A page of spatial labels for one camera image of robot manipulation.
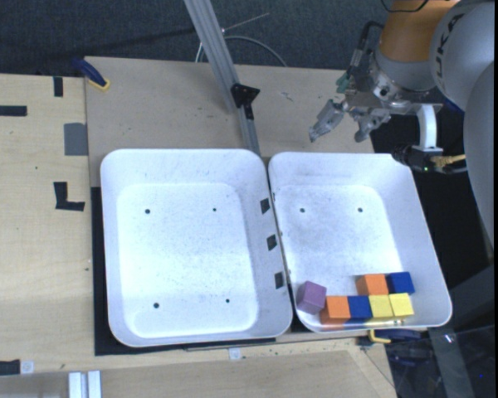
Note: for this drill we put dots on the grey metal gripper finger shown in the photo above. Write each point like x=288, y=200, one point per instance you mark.
x=370, y=124
x=327, y=120

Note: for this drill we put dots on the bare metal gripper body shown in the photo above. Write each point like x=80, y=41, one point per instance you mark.
x=379, y=100

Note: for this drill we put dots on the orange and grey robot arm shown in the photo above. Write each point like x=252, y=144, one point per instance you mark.
x=460, y=48

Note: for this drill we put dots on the white plastic tray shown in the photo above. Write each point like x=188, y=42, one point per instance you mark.
x=182, y=255
x=336, y=239

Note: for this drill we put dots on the orange cube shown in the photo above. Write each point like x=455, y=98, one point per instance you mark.
x=374, y=284
x=337, y=307

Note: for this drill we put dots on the blue cube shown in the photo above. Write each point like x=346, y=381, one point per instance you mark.
x=359, y=306
x=401, y=282

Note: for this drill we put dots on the purple cube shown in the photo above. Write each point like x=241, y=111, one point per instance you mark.
x=311, y=297

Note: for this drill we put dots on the yellow cube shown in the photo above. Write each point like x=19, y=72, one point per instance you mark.
x=401, y=304
x=381, y=306

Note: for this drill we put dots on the black cylinder on white bracket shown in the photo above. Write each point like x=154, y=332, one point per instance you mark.
x=426, y=158

